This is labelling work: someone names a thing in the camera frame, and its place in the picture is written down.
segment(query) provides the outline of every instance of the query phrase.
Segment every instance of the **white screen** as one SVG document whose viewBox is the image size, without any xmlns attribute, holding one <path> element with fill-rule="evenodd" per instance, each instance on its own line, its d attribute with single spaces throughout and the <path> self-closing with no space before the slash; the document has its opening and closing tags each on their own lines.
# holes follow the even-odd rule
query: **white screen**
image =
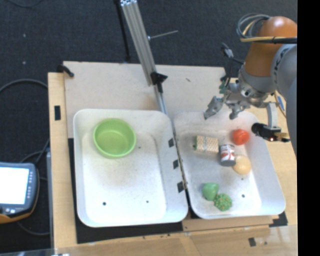
<svg viewBox="0 0 320 256">
<path fill-rule="evenodd" d="M 23 205 L 29 169 L 0 167 L 0 204 Z"/>
</svg>

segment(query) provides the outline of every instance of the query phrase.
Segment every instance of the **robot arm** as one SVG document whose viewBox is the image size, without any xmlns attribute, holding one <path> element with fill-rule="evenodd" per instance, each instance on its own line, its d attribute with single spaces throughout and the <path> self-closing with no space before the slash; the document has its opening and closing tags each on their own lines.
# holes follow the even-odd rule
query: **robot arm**
<svg viewBox="0 0 320 256">
<path fill-rule="evenodd" d="M 248 36 L 259 22 L 263 24 L 256 35 Z M 241 26 L 246 23 L 249 24 L 242 31 Z M 277 127 L 275 109 L 279 103 L 265 101 L 269 95 L 279 92 L 286 101 L 287 126 L 297 156 L 297 28 L 294 21 L 282 16 L 249 14 L 242 17 L 237 32 L 242 42 L 251 42 L 250 49 L 236 82 L 227 81 L 223 97 L 213 97 L 204 118 L 216 114 L 223 104 L 232 110 L 230 119 L 251 106 L 266 108 L 268 125 L 254 124 L 252 131 L 270 141 L 289 141 L 281 136 L 281 128 Z"/>
</svg>

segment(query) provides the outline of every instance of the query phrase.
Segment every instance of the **beige rectangular food item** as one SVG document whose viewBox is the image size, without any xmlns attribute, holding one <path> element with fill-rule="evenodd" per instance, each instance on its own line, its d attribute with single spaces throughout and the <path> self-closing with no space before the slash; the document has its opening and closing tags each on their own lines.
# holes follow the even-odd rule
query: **beige rectangular food item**
<svg viewBox="0 0 320 256">
<path fill-rule="evenodd" d="M 219 141 L 217 138 L 198 135 L 196 137 L 195 151 L 219 153 Z"/>
</svg>

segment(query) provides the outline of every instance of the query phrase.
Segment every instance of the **brown egg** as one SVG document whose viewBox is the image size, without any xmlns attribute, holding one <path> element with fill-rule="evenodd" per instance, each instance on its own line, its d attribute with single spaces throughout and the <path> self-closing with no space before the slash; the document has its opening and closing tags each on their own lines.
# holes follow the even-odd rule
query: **brown egg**
<svg viewBox="0 0 320 256">
<path fill-rule="evenodd" d="M 247 156 L 238 154 L 235 156 L 235 165 L 232 168 L 236 173 L 246 175 L 251 171 L 251 161 Z"/>
</svg>

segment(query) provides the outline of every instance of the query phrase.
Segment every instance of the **tin can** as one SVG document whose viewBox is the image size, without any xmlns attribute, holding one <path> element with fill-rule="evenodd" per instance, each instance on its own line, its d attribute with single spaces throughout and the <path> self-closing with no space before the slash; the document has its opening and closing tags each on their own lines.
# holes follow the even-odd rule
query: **tin can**
<svg viewBox="0 0 320 256">
<path fill-rule="evenodd" d="M 224 144 L 220 146 L 220 164 L 230 167 L 236 164 L 235 146 L 232 144 Z"/>
</svg>

